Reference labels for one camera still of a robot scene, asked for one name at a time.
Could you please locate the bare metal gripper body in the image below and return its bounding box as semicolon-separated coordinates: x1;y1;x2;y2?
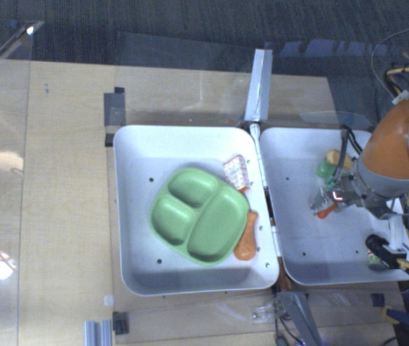
332;174;366;209

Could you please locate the orange carrot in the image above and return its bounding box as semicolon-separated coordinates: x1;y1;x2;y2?
316;203;338;219

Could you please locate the green toy vegetable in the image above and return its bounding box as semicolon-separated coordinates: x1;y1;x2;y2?
315;160;337;187

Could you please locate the tan bread piece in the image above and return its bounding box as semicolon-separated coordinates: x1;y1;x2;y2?
325;148;353;171

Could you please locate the white plastic tray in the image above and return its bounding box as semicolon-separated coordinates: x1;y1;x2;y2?
113;124;281;297
258;126;409;287

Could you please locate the thin black and white rod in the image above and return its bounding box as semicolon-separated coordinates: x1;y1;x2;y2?
250;122;283;260

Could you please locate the small green and red packet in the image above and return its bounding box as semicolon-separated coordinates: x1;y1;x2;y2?
367;251;382;270

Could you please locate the orange chicken drumstick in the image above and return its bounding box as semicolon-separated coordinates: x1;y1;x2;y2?
233;210;260;262

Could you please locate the white and red carton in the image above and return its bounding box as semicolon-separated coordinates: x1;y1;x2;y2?
222;154;252;193

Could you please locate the green divided plate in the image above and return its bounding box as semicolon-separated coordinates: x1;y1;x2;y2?
149;167;252;267

